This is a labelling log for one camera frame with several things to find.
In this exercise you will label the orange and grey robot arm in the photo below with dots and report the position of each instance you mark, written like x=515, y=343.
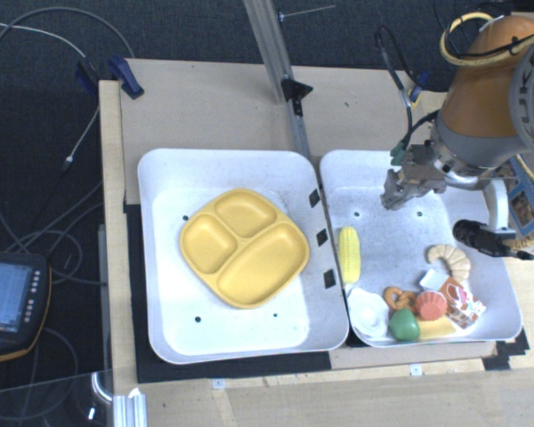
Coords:
x=480, y=100

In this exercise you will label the beige croissant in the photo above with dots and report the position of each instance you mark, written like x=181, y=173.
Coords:
x=458, y=258

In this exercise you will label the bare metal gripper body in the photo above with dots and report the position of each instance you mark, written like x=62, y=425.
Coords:
x=420, y=169

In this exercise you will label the black cylinder on white bracket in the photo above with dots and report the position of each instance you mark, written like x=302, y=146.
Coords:
x=483, y=237

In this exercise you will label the orange ribbed cupcake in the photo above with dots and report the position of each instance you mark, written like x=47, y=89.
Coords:
x=431, y=306

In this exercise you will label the blue printed box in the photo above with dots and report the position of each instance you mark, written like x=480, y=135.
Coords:
x=525, y=203

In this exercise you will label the yellow cheese slice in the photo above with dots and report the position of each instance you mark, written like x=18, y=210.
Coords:
x=437, y=328

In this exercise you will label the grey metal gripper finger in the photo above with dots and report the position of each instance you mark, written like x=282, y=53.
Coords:
x=389, y=191
x=407, y=197

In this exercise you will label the white plastic tray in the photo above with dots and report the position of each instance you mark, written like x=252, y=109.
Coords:
x=396, y=247
x=231, y=327

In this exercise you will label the thin black rod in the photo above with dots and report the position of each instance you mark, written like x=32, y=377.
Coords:
x=331, y=256

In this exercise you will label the white flat packet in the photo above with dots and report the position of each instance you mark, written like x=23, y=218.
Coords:
x=432, y=278

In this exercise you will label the yellow divided plate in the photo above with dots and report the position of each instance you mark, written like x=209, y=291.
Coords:
x=249, y=256

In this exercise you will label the white fried egg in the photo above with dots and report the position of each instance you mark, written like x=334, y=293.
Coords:
x=367, y=314

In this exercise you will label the yellow corn cob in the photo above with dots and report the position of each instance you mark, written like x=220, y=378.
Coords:
x=350, y=256

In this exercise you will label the brown pretzel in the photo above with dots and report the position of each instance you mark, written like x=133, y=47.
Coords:
x=392, y=298

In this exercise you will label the white and orange carton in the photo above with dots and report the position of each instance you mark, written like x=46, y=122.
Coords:
x=465, y=305

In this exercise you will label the green pepper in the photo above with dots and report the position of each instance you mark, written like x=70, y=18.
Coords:
x=404, y=325

